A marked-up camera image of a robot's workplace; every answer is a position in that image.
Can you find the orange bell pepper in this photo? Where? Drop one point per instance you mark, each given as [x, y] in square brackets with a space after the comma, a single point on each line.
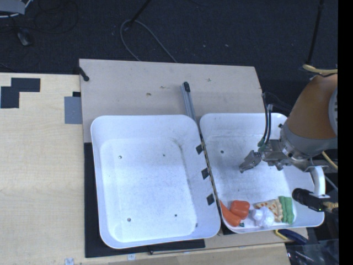
[240, 208]

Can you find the pale wood board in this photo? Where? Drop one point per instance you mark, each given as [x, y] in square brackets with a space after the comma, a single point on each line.
[138, 92]

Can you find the white plastic tray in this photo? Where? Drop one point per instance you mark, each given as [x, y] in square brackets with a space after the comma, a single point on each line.
[149, 186]
[248, 186]

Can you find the thin black and white rod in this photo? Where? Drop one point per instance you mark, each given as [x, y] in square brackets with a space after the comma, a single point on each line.
[190, 106]

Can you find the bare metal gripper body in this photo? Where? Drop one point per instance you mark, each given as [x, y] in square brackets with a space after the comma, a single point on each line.
[277, 154]

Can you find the green bean pods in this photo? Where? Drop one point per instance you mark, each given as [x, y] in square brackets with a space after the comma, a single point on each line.
[286, 208]

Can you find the white crumpled lump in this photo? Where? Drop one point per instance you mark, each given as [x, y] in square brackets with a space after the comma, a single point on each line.
[263, 217]

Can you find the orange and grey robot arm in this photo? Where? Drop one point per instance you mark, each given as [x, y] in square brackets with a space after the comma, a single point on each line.
[311, 112]

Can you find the black cylinder on white bracket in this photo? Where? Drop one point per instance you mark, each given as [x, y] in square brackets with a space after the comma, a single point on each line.
[309, 199]

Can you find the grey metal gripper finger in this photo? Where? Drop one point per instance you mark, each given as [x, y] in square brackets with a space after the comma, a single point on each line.
[245, 167]
[253, 157]

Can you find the pizza slice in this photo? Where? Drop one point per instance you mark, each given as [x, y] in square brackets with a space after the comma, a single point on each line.
[273, 205]

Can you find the orange carrot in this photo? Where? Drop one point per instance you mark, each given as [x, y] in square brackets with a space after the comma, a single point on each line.
[230, 217]

